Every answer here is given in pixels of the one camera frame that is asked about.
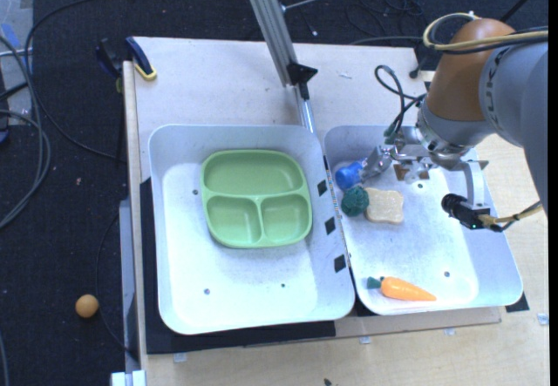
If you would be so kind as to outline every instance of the small orange ball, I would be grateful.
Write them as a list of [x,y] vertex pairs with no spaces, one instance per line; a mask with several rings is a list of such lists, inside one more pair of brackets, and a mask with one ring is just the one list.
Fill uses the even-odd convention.
[[76,301],[76,313],[82,318],[91,318],[99,310],[99,301],[93,295],[83,295]]

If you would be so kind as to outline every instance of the orange carrot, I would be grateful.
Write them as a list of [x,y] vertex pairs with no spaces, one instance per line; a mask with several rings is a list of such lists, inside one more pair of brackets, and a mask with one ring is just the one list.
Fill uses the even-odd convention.
[[[374,278],[369,278],[369,288],[373,288],[374,285],[377,286],[376,282],[378,281]],[[402,279],[393,276],[382,278],[379,284],[382,295],[387,296],[388,298],[400,299],[404,301],[436,301],[436,296],[427,292],[423,288],[417,287],[410,282],[403,281]]]

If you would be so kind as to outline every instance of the black bracket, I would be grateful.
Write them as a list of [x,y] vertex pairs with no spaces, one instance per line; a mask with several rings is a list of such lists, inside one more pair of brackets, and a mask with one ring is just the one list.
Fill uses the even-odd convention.
[[122,63],[111,45],[109,45],[107,38],[101,39],[99,45],[95,48],[95,56],[105,73],[115,79],[122,76]]
[[317,69],[293,62],[287,65],[287,72],[289,73],[291,84],[298,85],[301,98],[305,100],[310,99],[307,83],[317,73]]

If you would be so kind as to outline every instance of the metal pole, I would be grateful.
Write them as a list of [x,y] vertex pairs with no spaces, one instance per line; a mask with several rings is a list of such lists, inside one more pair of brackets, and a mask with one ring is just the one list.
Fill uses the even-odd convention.
[[[250,3],[282,84],[293,85],[287,67],[289,64],[298,64],[298,60],[283,17],[281,4],[278,0],[250,0]],[[298,91],[295,91],[295,94],[301,122],[308,130],[315,133],[310,100],[303,99]]]

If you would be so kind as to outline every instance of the bread slice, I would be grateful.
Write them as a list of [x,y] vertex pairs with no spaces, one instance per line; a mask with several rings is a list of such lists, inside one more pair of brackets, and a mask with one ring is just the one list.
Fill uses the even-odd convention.
[[399,191],[384,191],[374,187],[365,188],[370,205],[364,211],[364,216],[370,222],[393,223],[403,221],[403,194]]

